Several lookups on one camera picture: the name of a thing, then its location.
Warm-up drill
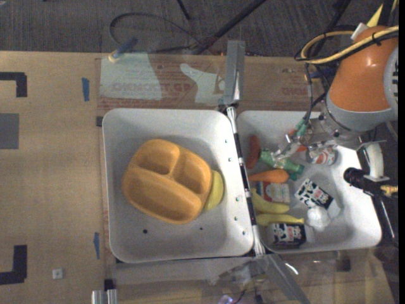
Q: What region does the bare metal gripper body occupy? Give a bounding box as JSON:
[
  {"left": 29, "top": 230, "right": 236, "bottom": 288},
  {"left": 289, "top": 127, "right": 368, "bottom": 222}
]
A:
[{"left": 285, "top": 117, "right": 360, "bottom": 149}]

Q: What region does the green bottle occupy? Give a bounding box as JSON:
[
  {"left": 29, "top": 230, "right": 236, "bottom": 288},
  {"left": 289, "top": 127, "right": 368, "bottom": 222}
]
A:
[{"left": 259, "top": 149, "right": 306, "bottom": 175}]

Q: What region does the orange and white can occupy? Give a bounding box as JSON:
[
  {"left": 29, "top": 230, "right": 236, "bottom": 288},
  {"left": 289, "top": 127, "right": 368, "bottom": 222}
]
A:
[{"left": 307, "top": 147, "right": 338, "bottom": 166}]

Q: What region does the orange carrot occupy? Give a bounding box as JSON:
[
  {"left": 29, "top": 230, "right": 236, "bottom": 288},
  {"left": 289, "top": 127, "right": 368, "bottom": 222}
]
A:
[{"left": 247, "top": 168, "right": 299, "bottom": 184}]

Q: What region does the red sausage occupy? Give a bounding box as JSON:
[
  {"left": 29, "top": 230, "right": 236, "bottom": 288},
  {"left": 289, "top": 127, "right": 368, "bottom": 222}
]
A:
[{"left": 246, "top": 134, "right": 261, "bottom": 170}]

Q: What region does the red and white carton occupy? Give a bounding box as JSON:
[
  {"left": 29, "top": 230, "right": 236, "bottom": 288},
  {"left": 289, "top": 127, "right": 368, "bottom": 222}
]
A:
[{"left": 255, "top": 181, "right": 291, "bottom": 205}]

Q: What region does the yellow banana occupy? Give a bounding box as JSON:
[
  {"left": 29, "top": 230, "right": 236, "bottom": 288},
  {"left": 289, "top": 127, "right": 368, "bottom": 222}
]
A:
[
  {"left": 255, "top": 213, "right": 305, "bottom": 227},
  {"left": 251, "top": 188, "right": 290, "bottom": 215}
]

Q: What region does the white crumpled ball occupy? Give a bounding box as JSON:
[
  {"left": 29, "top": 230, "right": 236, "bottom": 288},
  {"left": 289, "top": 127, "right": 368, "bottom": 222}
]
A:
[{"left": 305, "top": 205, "right": 332, "bottom": 232}]

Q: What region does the yellow round bowl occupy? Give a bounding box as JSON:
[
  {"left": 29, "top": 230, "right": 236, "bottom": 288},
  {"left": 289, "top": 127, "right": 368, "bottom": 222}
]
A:
[{"left": 202, "top": 169, "right": 225, "bottom": 212}]

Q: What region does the white plastic tray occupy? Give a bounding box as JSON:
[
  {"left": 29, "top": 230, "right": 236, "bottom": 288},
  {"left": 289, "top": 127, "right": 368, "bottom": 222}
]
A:
[
  {"left": 235, "top": 110, "right": 383, "bottom": 255},
  {"left": 101, "top": 108, "right": 255, "bottom": 263}
]

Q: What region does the orange divided plate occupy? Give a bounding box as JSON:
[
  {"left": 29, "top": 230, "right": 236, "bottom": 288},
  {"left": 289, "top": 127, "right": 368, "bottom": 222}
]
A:
[{"left": 121, "top": 138, "right": 214, "bottom": 225}]

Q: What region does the black cylinder on white bracket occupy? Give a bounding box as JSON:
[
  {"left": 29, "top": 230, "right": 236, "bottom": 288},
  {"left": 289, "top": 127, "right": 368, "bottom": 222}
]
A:
[{"left": 343, "top": 142, "right": 390, "bottom": 199}]

